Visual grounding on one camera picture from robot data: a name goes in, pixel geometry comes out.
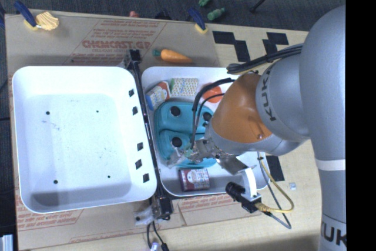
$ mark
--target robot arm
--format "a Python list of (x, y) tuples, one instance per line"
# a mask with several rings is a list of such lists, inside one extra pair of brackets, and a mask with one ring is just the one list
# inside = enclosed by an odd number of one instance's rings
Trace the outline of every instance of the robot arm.
[(244, 169), (236, 159), (244, 152), (279, 156), (307, 139), (323, 196), (319, 250), (346, 250), (345, 6), (313, 26), (300, 54), (277, 61), (261, 76), (240, 76), (191, 159), (211, 155), (236, 173)]

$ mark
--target cardboard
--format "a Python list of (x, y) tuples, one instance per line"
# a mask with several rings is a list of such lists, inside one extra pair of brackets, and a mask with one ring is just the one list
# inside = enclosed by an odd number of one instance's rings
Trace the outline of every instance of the cardboard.
[[(40, 11), (32, 10), (32, 12), (37, 14)], [(11, 79), (14, 72), (23, 66), (116, 66), (123, 60), (128, 49), (139, 49), (143, 59), (140, 67), (145, 70), (150, 66), (171, 66), (169, 63), (154, 58), (151, 54), (154, 48), (170, 48), (191, 57), (194, 66), (225, 67), (230, 63), (238, 62), (234, 45), (215, 43), (213, 31), (232, 32), (237, 41), (243, 41), (243, 45), (247, 46), (251, 59), (266, 54), (265, 44), (267, 42), (265, 41), (269, 41), (268, 32), (286, 35), (289, 45), (303, 43), (307, 35), (306, 32), (218, 24), (208, 24), (209, 31), (203, 35), (195, 30), (192, 22), (67, 12), (51, 12), (51, 14), (60, 20), (59, 27), (53, 31), (41, 29), (31, 31), (24, 25), (23, 17), (20, 15), (6, 15), (5, 18), (9, 101), (14, 146)], [(275, 47), (280, 50), (286, 45), (275, 45)], [(265, 68), (266, 66), (263, 66), (259, 68), (259, 71), (262, 72)], [(133, 247), (129, 247), (130, 250), (147, 250), (144, 236), (146, 225), (135, 226), (133, 213), (147, 208), (148, 201), (46, 215), (32, 213), (23, 205), (19, 195), (15, 148), (13, 154), (19, 250), (42, 247), (60, 250), (63, 245), (67, 244), (76, 250), (78, 247), (70, 244), (78, 242), (86, 242), (83, 243), (83, 247), (97, 250), (102, 249), (103, 244), (111, 249), (110, 245), (113, 242), (113, 250), (117, 250), (119, 242), (122, 244), (124, 242), (123, 237), (129, 237), (129, 242), (134, 243)], [(298, 150), (282, 156), (280, 162), (286, 179), (281, 185), (290, 193), (292, 199), (297, 201), (297, 211), (290, 215), (291, 222), (295, 222), (295, 225), (298, 224), (297, 228), (286, 234), (279, 225), (272, 224), (274, 227), (271, 227), (270, 219), (265, 221), (265, 217), (260, 216), (261, 214), (257, 212), (250, 215), (241, 208), (239, 203), (233, 202), (231, 197), (226, 194), (178, 199), (173, 201), (174, 213), (171, 215), (171, 220), (159, 224), (159, 229), (166, 230), (165, 234), (172, 243), (171, 250), (172, 248), (187, 250), (183, 247), (182, 241), (191, 242), (185, 232), (180, 233), (173, 230), (179, 230), (181, 227), (187, 229), (185, 230), (187, 233), (196, 236), (194, 240), (196, 243), (193, 242), (192, 247), (200, 246), (205, 250), (218, 250), (219, 248), (211, 240), (204, 242), (207, 232), (202, 233), (202, 227), (208, 223), (214, 223), (210, 226), (213, 231), (215, 231), (215, 227), (218, 229), (223, 229), (224, 225), (231, 227), (228, 232), (224, 232), (217, 238), (217, 242), (223, 242), (224, 246), (226, 241), (237, 241), (238, 246), (244, 247), (244, 242), (242, 243), (241, 239), (236, 237), (236, 233), (245, 231), (244, 227), (250, 227), (250, 233), (254, 227), (254, 235), (257, 235), (257, 237), (254, 236), (254, 241), (257, 243), (260, 243), (261, 238), (265, 238), (265, 240), (271, 238), (272, 234), (265, 235), (265, 233), (273, 233), (276, 237), (279, 235), (283, 239), (286, 239), (287, 236), (318, 235), (321, 213), (320, 183), (310, 142), (305, 143)], [(295, 184), (296, 190), (289, 190), (290, 182)], [(260, 193), (266, 204), (273, 204), (273, 199), (267, 190), (264, 189)], [(257, 224), (249, 224), (249, 219), (255, 219)], [(234, 225), (238, 225), (239, 229), (234, 229)]]

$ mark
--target green toy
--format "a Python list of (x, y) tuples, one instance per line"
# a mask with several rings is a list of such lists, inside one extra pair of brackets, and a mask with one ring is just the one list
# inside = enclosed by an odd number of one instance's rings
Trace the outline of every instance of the green toy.
[(199, 1), (199, 6), (205, 6), (210, 0), (200, 0)]
[(207, 18), (210, 20), (210, 21), (213, 21), (219, 17), (222, 16), (222, 14), (225, 12), (226, 10), (224, 8), (222, 9), (215, 9), (213, 12), (210, 12), (209, 14), (207, 14)]

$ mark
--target small package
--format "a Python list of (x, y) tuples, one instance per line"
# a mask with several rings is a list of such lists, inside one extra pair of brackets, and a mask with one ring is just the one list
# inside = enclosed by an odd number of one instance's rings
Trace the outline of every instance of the small package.
[(203, 169), (180, 169), (179, 179), (182, 191), (205, 190), (210, 188), (209, 173)]
[(157, 109), (164, 101), (170, 98), (170, 88), (167, 81), (159, 82), (146, 95), (145, 99), (150, 110)]
[(171, 80), (171, 96), (195, 96), (199, 79), (173, 78)]

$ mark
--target toy carrot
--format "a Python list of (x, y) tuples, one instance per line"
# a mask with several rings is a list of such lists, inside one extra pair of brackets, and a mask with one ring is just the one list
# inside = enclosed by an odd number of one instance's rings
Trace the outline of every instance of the toy carrot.
[(161, 51), (154, 49), (153, 56), (160, 56), (162, 60), (170, 63), (192, 63), (192, 59), (188, 58), (187, 56), (166, 48), (162, 49)]

